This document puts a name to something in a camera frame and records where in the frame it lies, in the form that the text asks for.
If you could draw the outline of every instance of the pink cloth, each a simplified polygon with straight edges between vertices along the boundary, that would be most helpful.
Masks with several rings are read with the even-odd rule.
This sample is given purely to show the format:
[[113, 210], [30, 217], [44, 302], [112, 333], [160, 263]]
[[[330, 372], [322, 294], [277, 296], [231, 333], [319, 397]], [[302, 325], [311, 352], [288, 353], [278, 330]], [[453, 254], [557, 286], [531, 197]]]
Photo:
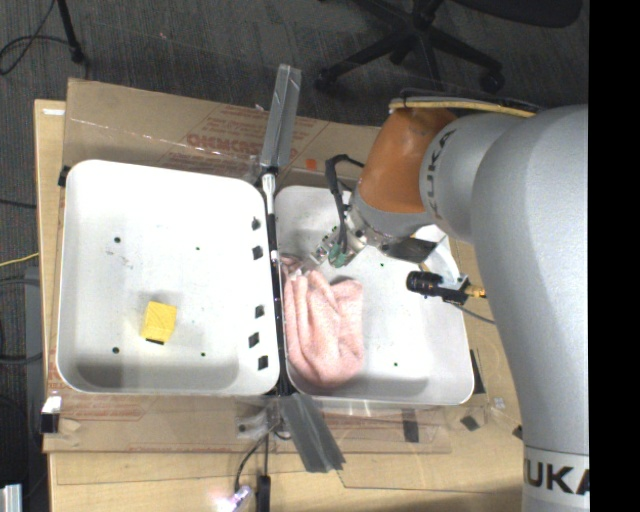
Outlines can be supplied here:
[[330, 285], [317, 270], [284, 271], [284, 317], [289, 362], [309, 383], [338, 387], [362, 368], [362, 285]]

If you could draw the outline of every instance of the white tray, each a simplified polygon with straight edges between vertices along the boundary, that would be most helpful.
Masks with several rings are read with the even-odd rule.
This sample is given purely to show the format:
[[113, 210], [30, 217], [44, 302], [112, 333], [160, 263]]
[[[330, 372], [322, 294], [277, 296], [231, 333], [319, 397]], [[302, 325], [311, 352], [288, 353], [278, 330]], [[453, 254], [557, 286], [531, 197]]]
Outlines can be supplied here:
[[[60, 294], [57, 364], [81, 391], [260, 395], [278, 378], [264, 201], [246, 182], [76, 165]], [[140, 336], [150, 300], [178, 308], [165, 345]]]
[[[326, 189], [285, 188], [275, 208], [281, 254], [308, 254], [337, 224], [335, 202]], [[418, 236], [440, 241], [445, 235], [429, 226]], [[289, 365], [290, 379], [300, 391], [334, 402], [414, 406], [457, 405], [470, 397], [474, 378], [462, 312], [406, 289], [407, 274], [418, 270], [416, 265], [367, 247], [347, 267], [324, 263], [319, 270], [330, 282], [351, 277], [363, 285], [365, 363], [359, 375], [331, 392], [309, 384]]]

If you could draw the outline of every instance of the chair wheel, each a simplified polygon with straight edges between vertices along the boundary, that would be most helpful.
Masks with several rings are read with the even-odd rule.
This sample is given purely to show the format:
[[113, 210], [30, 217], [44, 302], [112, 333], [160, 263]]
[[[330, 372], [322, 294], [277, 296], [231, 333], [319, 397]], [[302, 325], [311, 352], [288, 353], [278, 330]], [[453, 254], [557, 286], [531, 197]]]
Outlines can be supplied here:
[[319, 91], [327, 91], [335, 83], [336, 79], [328, 76], [326, 69], [322, 69], [313, 85]]
[[485, 92], [495, 94], [504, 87], [505, 79], [500, 71], [487, 71], [480, 77], [480, 87]]

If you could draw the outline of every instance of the yellow block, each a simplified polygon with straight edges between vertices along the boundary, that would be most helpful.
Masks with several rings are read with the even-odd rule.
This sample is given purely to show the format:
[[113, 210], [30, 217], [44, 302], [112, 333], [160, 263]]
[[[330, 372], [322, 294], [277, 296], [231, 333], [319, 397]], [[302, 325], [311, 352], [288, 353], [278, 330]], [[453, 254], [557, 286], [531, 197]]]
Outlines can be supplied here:
[[140, 336], [147, 340], [166, 343], [176, 327], [178, 308], [150, 301], [144, 313]]

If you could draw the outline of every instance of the cardboard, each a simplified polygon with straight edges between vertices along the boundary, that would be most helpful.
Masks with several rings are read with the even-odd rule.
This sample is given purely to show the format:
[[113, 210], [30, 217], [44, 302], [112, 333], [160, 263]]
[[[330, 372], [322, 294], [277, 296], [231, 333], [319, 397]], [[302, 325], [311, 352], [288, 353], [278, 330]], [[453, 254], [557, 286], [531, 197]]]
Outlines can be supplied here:
[[[230, 175], [239, 173], [239, 177], [244, 176], [243, 173], [252, 165], [252, 156], [260, 148], [259, 142], [267, 119], [265, 112], [254, 109], [79, 80], [70, 81], [65, 107], [62, 162], [66, 166], [83, 159], [102, 158], [212, 172], [213, 163], [217, 166], [222, 158], [233, 164], [224, 167], [224, 172]], [[45, 129], [42, 119], [36, 122], [36, 129]], [[292, 162], [281, 173], [279, 186], [324, 186], [322, 162], [340, 153], [348, 153], [356, 160], [365, 161], [377, 132], [377, 127], [299, 118]], [[196, 137], [199, 137], [199, 144], [190, 145], [189, 140], [193, 142]], [[202, 146], [205, 137], [211, 144], [210, 151], [197, 149]], [[224, 154], [216, 153], [218, 149], [224, 149]], [[348, 185], [356, 184], [360, 172], [358, 167], [341, 164], [338, 170]], [[53, 235], [53, 250], [46, 249], [57, 254], [56, 263], [52, 265], [56, 269], [53, 273], [53, 293], [50, 295], [52, 304], [45, 304], [46, 309], [51, 308], [51, 319], [47, 324], [50, 326], [47, 333], [47, 393], [49, 396], [61, 396], [63, 407], [60, 432], [45, 436], [44, 450], [130, 453], [246, 451], [253, 441], [238, 437], [236, 418], [255, 412], [250, 404], [217, 397], [79, 393], [61, 379], [55, 365], [55, 351], [59, 284], [57, 269], [60, 257], [58, 241], [64, 229], [64, 189], [58, 189], [57, 193], [57, 233]], [[473, 249], [457, 241], [452, 241], [452, 247], [461, 270], [469, 274], [473, 282], [481, 284]], [[49, 252], [45, 255], [43, 250], [43, 257], [49, 257]], [[477, 301], [469, 307], [485, 316], [491, 315], [486, 302]], [[511, 434], [519, 423], [519, 409], [502, 345], [494, 326], [471, 317], [467, 317], [466, 322], [471, 349], [476, 355], [486, 392], [475, 395], [462, 406], [443, 408], [438, 413], [441, 416], [425, 414], [420, 417], [417, 421], [419, 443], [407, 442], [406, 423], [399, 411], [373, 413], [374, 420], [367, 419], [368, 415], [372, 415], [371, 411], [352, 411], [351, 416], [327, 412], [326, 420], [344, 453], [360, 454], [359, 460], [362, 461], [369, 460], [366, 458], [368, 453], [371, 454], [369, 458], [373, 454], [383, 453], [405, 453], [407, 457], [440, 454], [446, 457], [464, 449], [470, 439], [469, 430], [460, 420], [473, 417], [480, 430], [486, 425], [490, 425], [491, 429], [483, 435], [489, 436], [492, 443], [480, 443], [476, 447], [477, 450], [482, 450], [482, 446], [489, 449], [487, 453], [490, 455], [482, 460], [486, 460], [487, 464], [495, 464], [496, 457], [502, 457], [499, 447], [505, 443], [512, 448], [504, 454], [511, 461], [506, 465], [507, 474], [504, 478], [509, 484], [514, 478], [520, 478], [519, 458], [517, 470], [513, 469], [515, 438]], [[295, 451], [291, 442], [276, 442], [273, 449], [283, 455]], [[412, 464], [423, 463], [427, 461], [420, 459]], [[449, 471], [450, 466], [443, 468]], [[365, 485], [357, 471], [345, 473], [343, 477], [350, 486]], [[399, 486], [421, 488], [420, 482], [400, 480], [397, 482]], [[436, 482], [442, 483], [436, 485], [430, 481], [426, 488], [446, 490], [449, 486], [449, 479], [446, 478], [436, 479]]]

